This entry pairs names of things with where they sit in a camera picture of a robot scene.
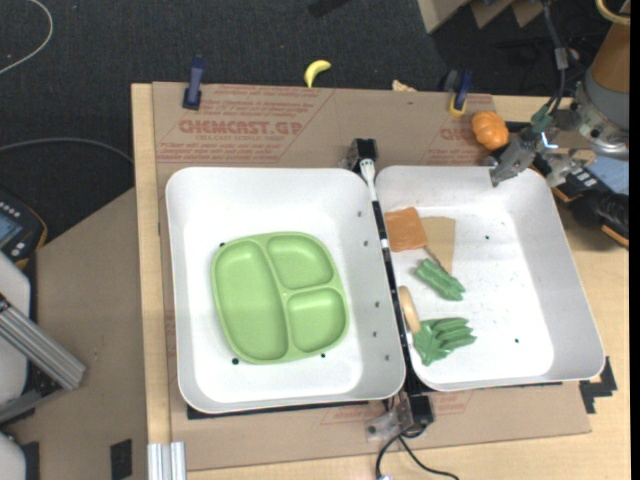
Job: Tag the beige round biscuit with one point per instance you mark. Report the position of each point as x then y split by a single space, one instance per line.
410 310

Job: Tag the yellow banana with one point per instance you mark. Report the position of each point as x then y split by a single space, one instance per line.
315 70

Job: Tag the orange pumpkin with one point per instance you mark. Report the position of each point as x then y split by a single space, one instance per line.
490 129

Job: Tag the green divided plate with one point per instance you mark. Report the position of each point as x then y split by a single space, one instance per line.
250 293

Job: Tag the brown cardboard board red print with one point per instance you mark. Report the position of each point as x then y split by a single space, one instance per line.
260 128

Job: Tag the green bean bundle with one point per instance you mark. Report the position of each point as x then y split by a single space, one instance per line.
442 339
440 280

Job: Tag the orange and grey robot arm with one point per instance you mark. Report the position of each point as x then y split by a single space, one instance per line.
615 58

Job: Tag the tan flat slice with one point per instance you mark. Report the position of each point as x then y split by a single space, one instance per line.
442 240

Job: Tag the pale beige lump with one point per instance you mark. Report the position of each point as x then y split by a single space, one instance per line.
402 86

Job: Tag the white plastic tray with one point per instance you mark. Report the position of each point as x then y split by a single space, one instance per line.
280 198
505 278

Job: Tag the orange square slice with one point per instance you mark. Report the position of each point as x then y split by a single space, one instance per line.
405 229

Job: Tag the thin black and white rod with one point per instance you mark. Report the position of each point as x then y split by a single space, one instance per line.
378 218

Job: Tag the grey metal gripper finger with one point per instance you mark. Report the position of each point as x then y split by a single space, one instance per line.
556 170
511 164

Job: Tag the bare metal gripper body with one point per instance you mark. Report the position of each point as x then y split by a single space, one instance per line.
602 143

